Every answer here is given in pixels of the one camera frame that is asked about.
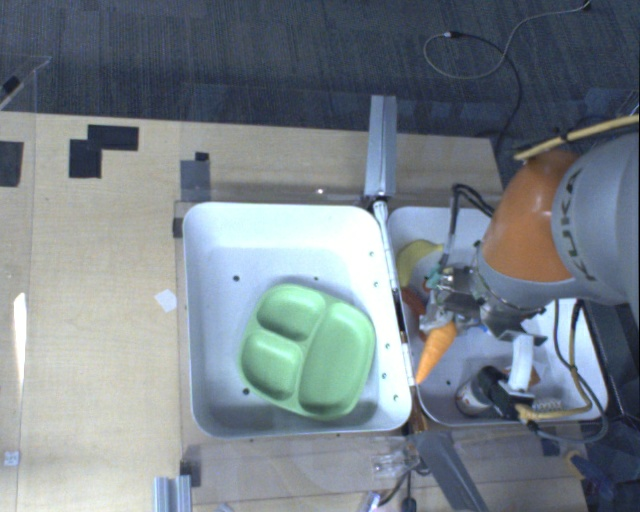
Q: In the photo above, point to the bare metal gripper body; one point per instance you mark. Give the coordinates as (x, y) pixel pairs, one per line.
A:
(462, 300)

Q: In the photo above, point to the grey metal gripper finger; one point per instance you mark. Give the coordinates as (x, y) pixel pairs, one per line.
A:
(465, 324)
(431, 320)

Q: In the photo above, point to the orange carrot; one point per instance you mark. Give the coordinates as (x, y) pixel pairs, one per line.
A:
(434, 351)

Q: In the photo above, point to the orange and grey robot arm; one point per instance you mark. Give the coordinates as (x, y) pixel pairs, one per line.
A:
(565, 225)

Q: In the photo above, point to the red sausage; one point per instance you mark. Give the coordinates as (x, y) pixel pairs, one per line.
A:
(414, 301)

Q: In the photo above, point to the white plastic tray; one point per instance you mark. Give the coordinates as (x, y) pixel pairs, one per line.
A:
(465, 360)
(225, 350)

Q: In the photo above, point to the yellow banana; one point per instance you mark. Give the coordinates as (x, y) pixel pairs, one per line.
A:
(412, 257)

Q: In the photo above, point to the small brown can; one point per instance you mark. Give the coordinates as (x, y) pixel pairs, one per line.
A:
(469, 396)

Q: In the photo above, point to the green divided plate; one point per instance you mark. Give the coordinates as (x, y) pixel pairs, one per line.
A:
(330, 360)

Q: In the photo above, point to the black cylinder on white bracket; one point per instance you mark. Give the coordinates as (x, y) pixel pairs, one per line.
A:
(521, 361)

